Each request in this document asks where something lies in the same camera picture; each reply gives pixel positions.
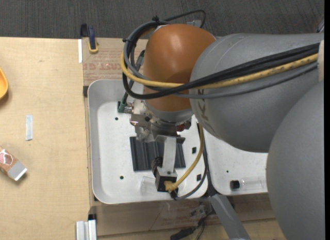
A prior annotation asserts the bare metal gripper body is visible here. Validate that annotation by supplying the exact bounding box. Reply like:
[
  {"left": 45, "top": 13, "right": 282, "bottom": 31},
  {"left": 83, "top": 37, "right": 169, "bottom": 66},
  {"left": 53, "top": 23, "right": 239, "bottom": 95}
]
[{"left": 125, "top": 99, "right": 193, "bottom": 142}]

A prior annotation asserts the dark grey ribbed block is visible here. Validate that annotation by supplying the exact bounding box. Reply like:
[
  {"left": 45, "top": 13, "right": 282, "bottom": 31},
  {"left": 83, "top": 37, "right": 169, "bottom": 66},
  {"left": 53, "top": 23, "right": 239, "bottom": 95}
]
[{"left": 129, "top": 136, "right": 187, "bottom": 172}]

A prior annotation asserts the white plastic tray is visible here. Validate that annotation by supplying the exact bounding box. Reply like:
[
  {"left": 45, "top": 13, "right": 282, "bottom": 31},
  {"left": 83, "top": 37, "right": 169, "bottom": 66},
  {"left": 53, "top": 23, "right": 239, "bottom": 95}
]
[
  {"left": 87, "top": 79, "right": 208, "bottom": 205},
  {"left": 203, "top": 124, "right": 270, "bottom": 196}
]

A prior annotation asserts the clear plastic bottle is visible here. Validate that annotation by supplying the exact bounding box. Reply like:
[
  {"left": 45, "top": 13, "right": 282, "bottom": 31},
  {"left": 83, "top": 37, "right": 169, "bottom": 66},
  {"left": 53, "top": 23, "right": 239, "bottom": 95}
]
[{"left": 140, "top": 176, "right": 158, "bottom": 196}]

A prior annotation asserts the brown cardboard board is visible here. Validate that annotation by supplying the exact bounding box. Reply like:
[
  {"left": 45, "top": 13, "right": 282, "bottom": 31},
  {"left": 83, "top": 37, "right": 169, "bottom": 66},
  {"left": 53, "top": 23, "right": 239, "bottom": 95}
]
[{"left": 81, "top": 37, "right": 277, "bottom": 237}]

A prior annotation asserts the clear bottle with black cap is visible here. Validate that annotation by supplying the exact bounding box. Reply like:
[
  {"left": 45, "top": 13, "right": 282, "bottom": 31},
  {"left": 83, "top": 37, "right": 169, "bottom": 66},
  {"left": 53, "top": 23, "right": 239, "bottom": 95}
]
[{"left": 229, "top": 179, "right": 267, "bottom": 191}]

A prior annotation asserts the brown and white carton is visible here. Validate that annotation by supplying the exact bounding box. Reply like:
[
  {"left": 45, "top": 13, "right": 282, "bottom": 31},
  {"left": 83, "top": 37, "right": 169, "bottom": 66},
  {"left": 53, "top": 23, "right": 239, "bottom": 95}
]
[{"left": 0, "top": 145, "right": 28, "bottom": 182}]

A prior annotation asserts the orange divided plate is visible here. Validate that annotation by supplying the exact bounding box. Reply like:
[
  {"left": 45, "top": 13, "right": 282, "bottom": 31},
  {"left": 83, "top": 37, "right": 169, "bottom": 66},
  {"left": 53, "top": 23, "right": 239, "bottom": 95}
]
[{"left": 0, "top": 67, "right": 9, "bottom": 101}]

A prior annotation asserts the black block with thin wires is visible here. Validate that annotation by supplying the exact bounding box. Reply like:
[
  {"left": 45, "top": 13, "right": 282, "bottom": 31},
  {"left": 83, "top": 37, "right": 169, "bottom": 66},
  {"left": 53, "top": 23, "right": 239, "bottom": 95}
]
[{"left": 170, "top": 227, "right": 195, "bottom": 240}]

